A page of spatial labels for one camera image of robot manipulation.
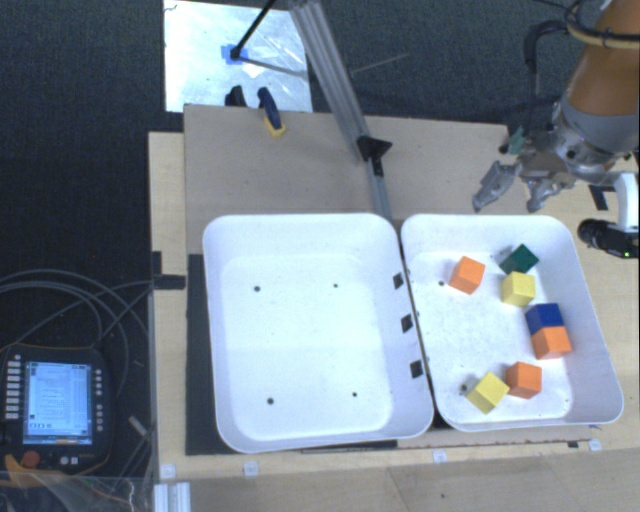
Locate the orange cube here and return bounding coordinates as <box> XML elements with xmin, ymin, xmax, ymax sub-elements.
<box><xmin>504</xmin><ymin>361</ymin><xmax>543</xmax><ymax>400</ymax></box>
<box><xmin>529</xmin><ymin>325</ymin><xmax>573</xmax><ymax>361</ymax></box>
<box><xmin>448</xmin><ymin>255</ymin><xmax>487</xmax><ymax>295</ymax></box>

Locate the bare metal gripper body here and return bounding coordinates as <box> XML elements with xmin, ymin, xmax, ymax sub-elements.
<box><xmin>516</xmin><ymin>130</ymin><xmax>620</xmax><ymax>185</ymax></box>

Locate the brown cardboard board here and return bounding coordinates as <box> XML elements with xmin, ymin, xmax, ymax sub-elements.
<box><xmin>183</xmin><ymin>103</ymin><xmax>609</xmax><ymax>450</ymax></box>

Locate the black cylinder on white bracket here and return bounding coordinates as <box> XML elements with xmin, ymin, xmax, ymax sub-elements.
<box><xmin>577</xmin><ymin>171</ymin><xmax>640</xmax><ymax>260</ymax></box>

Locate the yellow cube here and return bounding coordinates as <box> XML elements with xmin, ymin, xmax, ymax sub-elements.
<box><xmin>466</xmin><ymin>371</ymin><xmax>511</xmax><ymax>415</ymax></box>
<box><xmin>501</xmin><ymin>271</ymin><xmax>537</xmax><ymax>308</ymax></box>

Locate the white plastic tray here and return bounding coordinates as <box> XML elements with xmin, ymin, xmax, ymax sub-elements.
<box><xmin>399</xmin><ymin>213</ymin><xmax>625</xmax><ymax>434</ymax></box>
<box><xmin>201</xmin><ymin>213</ymin><xmax>435</xmax><ymax>455</ymax></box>

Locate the blue cube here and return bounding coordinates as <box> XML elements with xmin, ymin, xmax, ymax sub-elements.
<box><xmin>524</xmin><ymin>302</ymin><xmax>565</xmax><ymax>336</ymax></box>

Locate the green cube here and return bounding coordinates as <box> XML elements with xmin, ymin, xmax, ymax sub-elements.
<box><xmin>498</xmin><ymin>243</ymin><xmax>540</xmax><ymax>275</ymax></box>

